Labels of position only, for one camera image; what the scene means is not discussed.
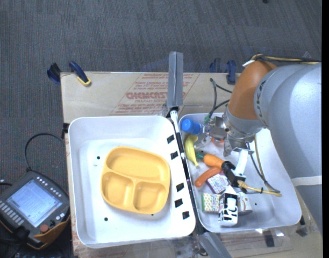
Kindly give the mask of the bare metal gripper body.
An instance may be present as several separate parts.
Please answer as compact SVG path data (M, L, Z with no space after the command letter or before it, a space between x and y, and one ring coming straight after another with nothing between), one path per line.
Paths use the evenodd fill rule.
M254 153L247 144L254 140L255 130L245 120L233 116L215 116L210 124L209 135L215 140L224 141L224 156L241 151Z

